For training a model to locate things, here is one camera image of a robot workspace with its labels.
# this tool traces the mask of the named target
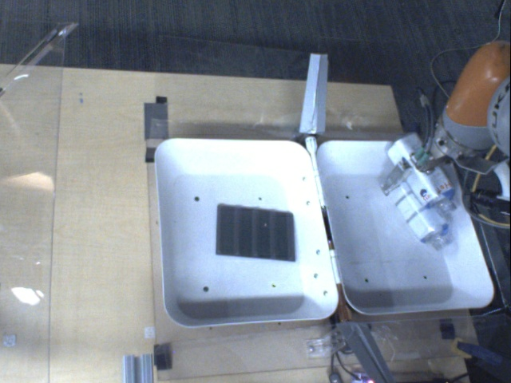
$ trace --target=white plastic tray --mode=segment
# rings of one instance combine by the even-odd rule
[[[388,142],[329,141],[318,165],[348,302],[363,314],[397,314],[487,306],[493,284],[458,188],[454,241],[440,251],[420,243],[378,177]]]
[[[183,326],[324,319],[338,304],[307,151],[290,141],[171,139],[156,151],[164,304]],[[218,204],[289,211],[294,262],[216,254]]]

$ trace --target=white cable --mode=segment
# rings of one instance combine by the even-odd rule
[[[504,0],[502,2],[502,7],[498,13],[498,26],[497,26],[497,35],[495,36],[495,38],[492,40],[492,41],[489,41],[489,42],[484,42],[480,45],[474,45],[472,47],[461,47],[461,48],[449,48],[449,49],[444,49],[443,51],[441,51],[440,53],[438,53],[437,55],[435,55],[433,57],[433,59],[431,60],[430,62],[430,72],[431,72],[431,76],[433,77],[435,83],[438,85],[438,88],[440,88],[440,90],[444,93],[444,95],[449,98],[449,94],[447,93],[447,91],[444,89],[444,87],[442,86],[442,84],[440,83],[440,81],[438,80],[437,76],[435,75],[434,73],[434,68],[433,68],[433,65],[434,65],[434,62],[437,60],[437,58],[439,58],[441,55],[445,54],[445,53],[450,53],[452,51],[462,51],[462,50],[465,50],[465,49],[476,49],[476,48],[479,48],[479,47],[482,47],[484,45],[487,45],[487,44],[491,44],[492,42],[495,42],[500,36],[501,36],[501,20],[502,20],[502,12],[504,11],[504,7],[505,7],[505,4],[506,4],[507,0]]]

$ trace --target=transparent panel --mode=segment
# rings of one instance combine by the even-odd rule
[[[29,54],[17,67],[0,65],[0,370],[5,382],[49,379],[53,206],[65,37],[57,34],[62,30],[57,28],[42,40],[45,32],[39,24],[5,22],[1,28],[1,41],[19,41]]]

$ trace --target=wooden table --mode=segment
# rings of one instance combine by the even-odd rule
[[[292,130],[304,87],[303,81],[63,70],[50,323],[40,326],[50,328],[43,342],[50,351],[44,353],[49,366],[42,359],[39,367],[50,368],[52,383],[118,382],[122,357],[151,353],[156,342],[144,103],[168,98],[171,132],[208,124]],[[327,129],[345,137],[400,132],[391,88],[329,84]],[[23,345],[30,351],[30,342]],[[18,374],[13,367],[2,381],[24,381],[35,364],[18,346],[11,359]],[[446,361],[450,375],[464,370],[459,359]],[[184,381],[323,383],[327,368],[323,361],[308,369]]]

